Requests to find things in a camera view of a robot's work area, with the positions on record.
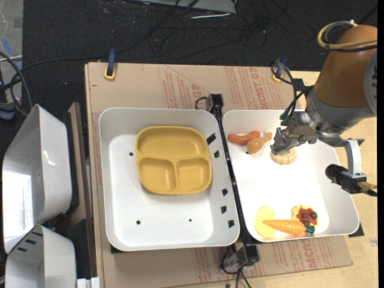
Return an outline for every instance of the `cardboard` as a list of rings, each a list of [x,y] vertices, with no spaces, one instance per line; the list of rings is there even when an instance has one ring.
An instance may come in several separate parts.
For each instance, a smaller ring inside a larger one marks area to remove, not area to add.
[[[95,62],[85,66],[95,249],[97,274],[102,287],[157,288],[193,284],[199,287],[223,287],[223,283],[215,282],[231,283],[233,276],[225,274],[219,267],[225,248],[111,252],[105,233],[98,117],[110,107],[193,109],[196,100],[211,93],[223,94],[224,112],[233,109],[285,109],[293,98],[292,88],[285,83],[274,82],[268,67],[117,64],[113,81],[103,77],[105,67],[105,63]],[[317,76],[318,73],[308,73],[308,81],[304,81],[314,84]],[[369,147],[368,152],[372,153],[374,147]],[[374,168],[369,176],[377,181]],[[368,199],[371,204],[369,210],[374,212],[377,199]],[[363,195],[362,201],[367,203],[367,197]],[[374,221],[374,216],[374,213],[371,214],[370,220]],[[372,224],[368,228],[370,236],[377,237],[377,226]],[[351,244],[355,249],[357,243],[345,236],[260,244],[261,261],[244,269],[244,275],[251,283],[255,283],[255,287],[259,287],[258,278],[263,278],[267,283],[270,281],[274,287],[298,287],[300,283],[325,287],[327,281],[323,273],[314,275],[306,272],[308,276],[305,279],[300,276],[289,277],[290,280],[285,280],[285,277],[270,279],[266,275],[336,269],[336,273],[332,274],[339,278],[340,285],[347,283],[346,287],[359,287],[364,283],[368,287],[372,282],[372,287],[377,287],[377,247],[372,249],[366,245],[357,248],[356,253],[365,253],[371,259],[369,263],[363,263],[362,259],[356,257],[359,268],[354,268],[348,248]],[[346,271],[339,271],[345,270],[336,268],[341,266],[349,267]],[[367,279],[367,268],[370,270],[370,281]],[[336,283],[335,280],[331,277],[329,284]]]

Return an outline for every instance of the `robotic arm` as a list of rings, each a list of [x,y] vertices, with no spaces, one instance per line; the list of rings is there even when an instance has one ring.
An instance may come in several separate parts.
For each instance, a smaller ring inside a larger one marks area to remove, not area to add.
[[[349,25],[336,44],[324,43],[332,28]],[[364,140],[345,140],[340,135],[365,118],[377,116],[377,28],[337,22],[324,27],[318,36],[322,47],[330,49],[316,84],[307,94],[305,111],[294,111],[287,127],[277,128],[271,151],[284,155],[291,148],[319,139],[332,147],[344,147],[348,169],[331,165],[329,179],[350,193],[377,196],[375,186],[361,172],[359,145]]]

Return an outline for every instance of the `white plastic container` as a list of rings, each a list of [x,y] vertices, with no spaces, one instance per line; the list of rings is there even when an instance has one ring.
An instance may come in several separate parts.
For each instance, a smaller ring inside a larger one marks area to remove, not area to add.
[[[135,159],[137,134],[156,125],[191,127],[209,145],[212,183],[187,195],[146,191]],[[215,247],[240,232],[232,183],[216,119],[202,110],[111,108],[99,118],[106,232],[121,251]]]
[[[233,110],[223,116],[226,136],[247,134],[254,130],[272,132],[280,127],[280,110]],[[334,235],[348,235],[359,227],[359,217],[352,196],[333,184],[325,175],[330,164],[339,165],[335,149],[318,141],[296,148],[297,159],[289,165],[274,163],[270,156],[273,139],[256,154],[246,154],[245,146],[228,143],[233,170],[238,183],[245,224],[252,237],[275,242]],[[301,236],[276,232],[274,238],[260,236],[255,228],[257,211],[268,205],[276,219],[291,219],[296,205],[312,207],[318,214],[315,234]]]
[[[36,104],[2,165],[5,251],[9,253],[36,224],[67,211],[71,198],[67,128]]]
[[[39,224],[7,257],[6,288],[74,288],[76,280],[72,242]]]

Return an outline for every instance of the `toy carrot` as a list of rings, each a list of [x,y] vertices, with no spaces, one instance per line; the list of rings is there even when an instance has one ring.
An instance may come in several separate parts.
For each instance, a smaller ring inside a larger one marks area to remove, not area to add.
[[[260,137],[261,133],[257,130],[252,131],[248,134],[230,134],[228,136],[228,141],[231,143],[237,143],[237,144],[247,144],[248,141],[254,137]]]
[[[305,232],[314,233],[313,226],[305,226],[302,222],[296,220],[264,220],[263,223],[281,232],[296,236]]]

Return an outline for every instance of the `black fabric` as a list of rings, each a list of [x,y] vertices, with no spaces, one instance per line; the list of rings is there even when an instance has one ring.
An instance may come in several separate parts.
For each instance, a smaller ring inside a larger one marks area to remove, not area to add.
[[[97,60],[87,57],[105,60],[110,48],[116,48],[123,51],[118,62],[268,66],[286,55],[291,70],[319,71],[327,51],[317,44],[318,31],[339,20],[358,22],[368,14],[365,24],[377,26],[377,11],[370,14],[376,4],[377,0],[238,0],[239,16],[191,19],[207,12],[189,10],[180,18],[181,8],[132,1],[24,0],[24,67],[57,58],[84,59],[48,62],[23,73],[34,102],[55,116],[60,118],[78,101],[85,132],[83,70],[85,63]],[[176,32],[174,27],[186,29]],[[163,42],[167,34],[171,35]],[[23,103],[27,109],[25,97]],[[1,157],[23,120],[18,115],[11,123],[0,122]]]

